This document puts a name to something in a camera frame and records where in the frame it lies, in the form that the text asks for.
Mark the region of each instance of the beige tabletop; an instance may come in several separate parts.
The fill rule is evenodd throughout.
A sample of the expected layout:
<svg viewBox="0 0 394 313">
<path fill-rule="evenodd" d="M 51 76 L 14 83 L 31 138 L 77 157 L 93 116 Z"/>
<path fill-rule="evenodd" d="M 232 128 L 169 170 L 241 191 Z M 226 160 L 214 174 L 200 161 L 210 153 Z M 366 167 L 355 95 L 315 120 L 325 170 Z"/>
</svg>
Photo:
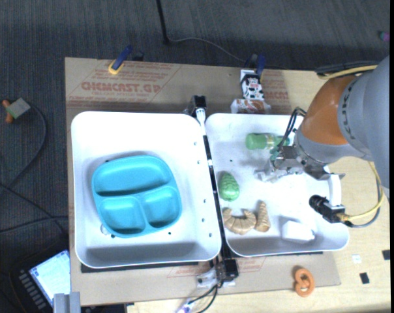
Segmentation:
<svg viewBox="0 0 394 313">
<path fill-rule="evenodd" d="M 74 185 L 70 123 L 86 110 L 131 112 L 180 112 L 192 95 L 205 95 L 207 113 L 230 112 L 230 104 L 241 98 L 240 68 L 203 67 L 161 63 L 133 63 L 118 76 L 109 76 L 109 61 L 66 58 L 68 186 L 72 291 L 81 303 L 100 305 L 131 303 L 129 312 L 176 312 L 196 290 L 196 273 L 206 263 L 190 267 L 163 267 L 128 271 L 81 272 L 74 251 Z M 307 71 L 264 71 L 262 84 L 273 113 L 305 110 L 324 81 Z M 345 173 L 341 181 L 342 202 L 350 215 L 363 213 L 377 202 L 375 178 L 369 164 L 343 158 L 330 165 Z M 239 259 L 243 271 L 235 285 L 219 290 L 209 312 L 370 312 L 391 310 L 389 203 L 384 200 L 378 219 L 366 228 L 349 229 L 346 248 L 324 254 L 272 256 Z M 306 267 L 317 287 L 302 298 L 292 289 L 295 266 Z M 368 276 L 363 284 L 361 274 Z M 203 308 L 210 297 L 201 300 Z"/>
</svg>

